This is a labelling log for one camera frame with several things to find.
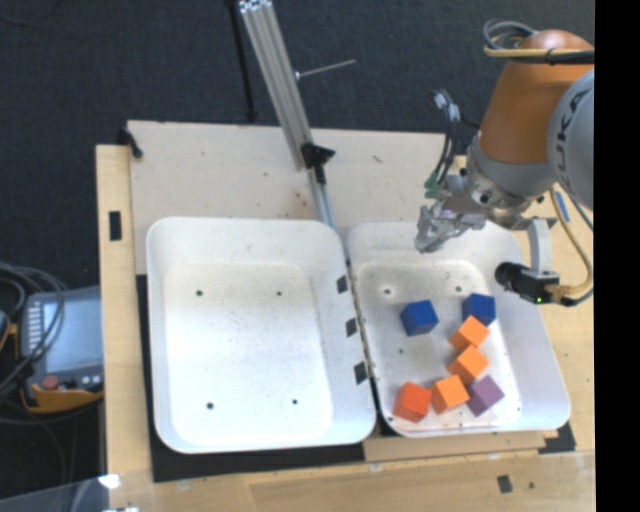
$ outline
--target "device screen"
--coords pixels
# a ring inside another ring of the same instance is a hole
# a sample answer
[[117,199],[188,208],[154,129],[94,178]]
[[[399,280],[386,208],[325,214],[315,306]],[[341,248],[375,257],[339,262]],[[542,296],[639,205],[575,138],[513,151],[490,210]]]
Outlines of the device screen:
[[[44,328],[54,319],[58,304],[44,304]],[[102,338],[100,332],[99,298],[83,297],[82,300],[66,300],[62,328],[53,345],[47,351],[47,371],[49,373],[72,370],[85,366],[102,364]]]

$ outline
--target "cube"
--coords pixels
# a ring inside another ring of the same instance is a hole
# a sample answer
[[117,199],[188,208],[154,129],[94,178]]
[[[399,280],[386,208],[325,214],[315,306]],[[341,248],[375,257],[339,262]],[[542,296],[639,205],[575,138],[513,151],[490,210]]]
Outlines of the cube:
[[409,421],[418,422],[429,412],[431,390],[413,382],[405,382],[396,394],[393,414]]
[[489,360],[475,346],[469,345],[447,366],[447,369],[459,375],[463,384],[469,385],[487,366],[489,366]]
[[438,315],[430,300],[410,302],[400,313],[407,336],[431,332],[438,324]]
[[431,391],[431,403],[438,414],[442,414],[469,400],[469,393],[467,393],[458,375],[440,379],[431,386]]
[[475,316],[468,316],[462,325],[449,338],[451,343],[458,350],[464,350],[469,345],[478,348],[489,335],[489,328]]
[[470,315],[489,325],[496,319],[496,299],[490,295],[472,293],[462,303],[462,321]]
[[480,416],[503,398],[504,392],[502,389],[500,389],[498,384],[491,378],[491,375],[487,375],[469,387],[469,401],[467,405],[473,414]]

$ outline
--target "empty white tray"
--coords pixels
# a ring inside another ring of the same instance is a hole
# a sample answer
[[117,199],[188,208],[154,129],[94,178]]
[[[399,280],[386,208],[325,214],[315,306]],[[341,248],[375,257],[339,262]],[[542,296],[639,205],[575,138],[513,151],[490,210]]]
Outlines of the empty white tray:
[[147,265],[154,420],[167,446],[215,453],[369,435],[375,407],[332,229],[170,217],[148,232]]
[[[347,237],[354,288],[372,361],[381,413],[409,437],[551,430],[569,417],[567,391],[539,307],[507,292],[494,279],[504,262],[523,263],[513,235],[494,224],[448,240],[433,254],[414,247],[415,223],[371,222]],[[411,422],[393,415],[396,393],[406,381],[430,387],[450,373],[458,352],[448,342],[462,324],[462,302],[471,293],[490,295],[496,320],[480,346],[490,374],[505,397],[476,417],[466,405]],[[439,323],[430,333],[406,335],[400,313],[409,302],[431,300]]]

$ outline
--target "robotic arm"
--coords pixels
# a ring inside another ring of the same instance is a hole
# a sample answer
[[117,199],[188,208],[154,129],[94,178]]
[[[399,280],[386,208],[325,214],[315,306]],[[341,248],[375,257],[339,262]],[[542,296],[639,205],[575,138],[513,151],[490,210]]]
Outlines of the robotic arm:
[[[487,220],[527,230],[532,267],[505,263],[496,279],[532,302],[572,305],[566,295],[588,287],[590,279],[580,289],[560,286],[547,254],[547,230],[558,219],[523,213],[556,183],[576,205],[593,211],[594,49],[569,32],[511,22],[489,22],[485,41],[485,52],[507,63],[467,150],[466,167],[449,175],[451,158],[441,160],[427,180],[426,197],[435,202],[420,210],[415,245],[421,253],[434,252]],[[436,92],[436,107],[459,121],[457,107],[443,94]]]

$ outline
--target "red-orange block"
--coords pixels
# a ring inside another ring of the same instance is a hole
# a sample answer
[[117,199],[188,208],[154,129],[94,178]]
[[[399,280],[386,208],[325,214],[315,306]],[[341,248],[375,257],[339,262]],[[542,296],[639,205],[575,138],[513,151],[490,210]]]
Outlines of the red-orange block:
[[431,404],[431,390],[418,386],[413,382],[405,382],[396,394],[393,414],[418,422],[429,412]]
[[460,376],[465,385],[471,384],[489,366],[489,360],[473,345],[469,345],[447,369]]
[[478,348],[488,335],[489,328],[475,316],[469,315],[462,322],[460,328],[449,338],[449,343],[458,350],[464,350],[469,345]]
[[440,379],[431,387],[431,391],[431,403],[438,414],[469,400],[469,393],[459,375]]

